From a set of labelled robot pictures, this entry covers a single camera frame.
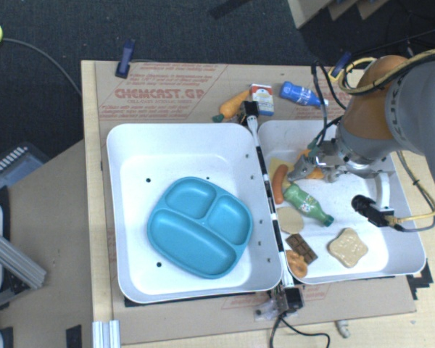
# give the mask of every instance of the small carton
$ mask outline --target small carton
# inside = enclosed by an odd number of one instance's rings
[[[250,99],[258,103],[260,115],[274,115],[273,88],[269,85],[252,84]]]

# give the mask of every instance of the gray carpet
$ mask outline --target gray carpet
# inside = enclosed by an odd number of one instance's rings
[[[326,9],[297,30],[287,0],[0,0],[7,38],[51,55],[80,87],[80,61],[119,60],[127,38],[135,58],[164,62],[332,65],[357,52],[435,28],[435,0],[391,0],[366,21],[352,8],[336,22]],[[412,40],[415,53],[435,34]],[[406,54],[406,45],[371,54]],[[0,45],[0,154],[22,141],[54,157],[83,138],[81,100],[39,53]]]

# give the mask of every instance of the blue divided plate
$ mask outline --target blue divided plate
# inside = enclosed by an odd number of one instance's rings
[[[152,246],[171,262],[195,275],[219,278],[239,261],[253,229],[243,202],[201,178],[173,183],[150,215]]]

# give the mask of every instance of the blue clip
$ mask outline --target blue clip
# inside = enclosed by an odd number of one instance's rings
[[[125,41],[123,48],[123,58],[121,59],[121,62],[117,64],[116,77],[128,78],[129,69],[131,68],[129,62],[132,59],[133,49],[135,45],[135,40],[129,39]]]
[[[351,60],[352,54],[346,51],[339,61],[328,71],[328,76],[332,82],[337,81],[340,78],[340,74],[348,62]]]

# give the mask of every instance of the green bottle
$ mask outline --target green bottle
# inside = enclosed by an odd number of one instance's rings
[[[334,217],[324,213],[317,199],[303,191],[295,183],[292,183],[290,187],[285,190],[283,197],[286,201],[294,205],[303,215],[319,220],[326,227],[329,227],[334,221]]]

